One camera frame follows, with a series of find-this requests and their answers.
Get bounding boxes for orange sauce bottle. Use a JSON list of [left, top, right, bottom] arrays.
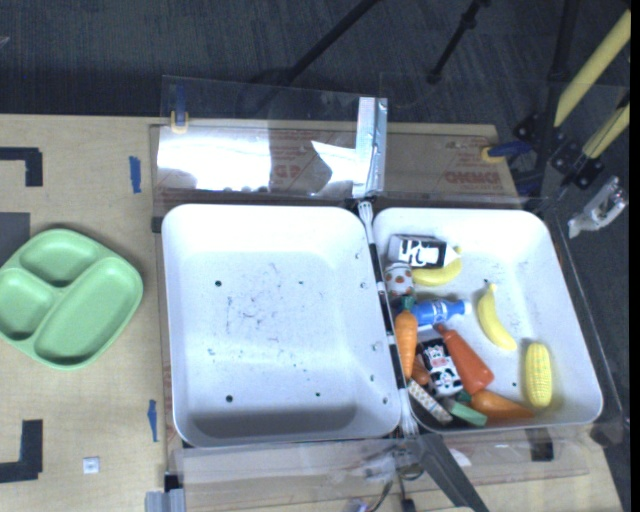
[[433, 323, 496, 397]]

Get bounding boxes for cow print can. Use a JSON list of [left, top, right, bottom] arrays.
[[416, 337, 464, 399]]

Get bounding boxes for brown cardboard board red print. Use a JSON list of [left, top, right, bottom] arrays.
[[149, 121, 592, 482]]

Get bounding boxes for blue bottle white cap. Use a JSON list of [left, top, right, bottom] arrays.
[[408, 297, 474, 329]]

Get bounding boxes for white plastic tray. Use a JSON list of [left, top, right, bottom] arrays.
[[371, 206, 605, 434], [160, 202, 404, 448]]

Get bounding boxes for beige patterned biscuit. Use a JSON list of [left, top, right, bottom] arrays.
[[406, 379, 454, 427]]

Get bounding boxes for yellow corn cob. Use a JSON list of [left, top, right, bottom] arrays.
[[523, 341, 555, 410]]

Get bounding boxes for thin black and white rod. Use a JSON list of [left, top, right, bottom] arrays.
[[356, 199, 419, 437]]

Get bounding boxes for white can orange print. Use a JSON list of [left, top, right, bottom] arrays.
[[383, 262, 417, 300]]

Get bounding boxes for black and white milk carton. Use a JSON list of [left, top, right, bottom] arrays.
[[387, 233, 463, 269]]

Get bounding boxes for yellow banana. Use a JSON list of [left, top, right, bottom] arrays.
[[410, 245, 464, 288], [475, 282, 519, 353]]

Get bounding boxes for green divided plate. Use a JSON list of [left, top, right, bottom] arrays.
[[0, 227, 145, 372]]

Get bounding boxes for green flat block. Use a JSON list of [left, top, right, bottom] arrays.
[[446, 399, 489, 428]]

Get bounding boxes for orange carrot green top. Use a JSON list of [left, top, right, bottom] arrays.
[[393, 295, 420, 382], [456, 388, 536, 422]]

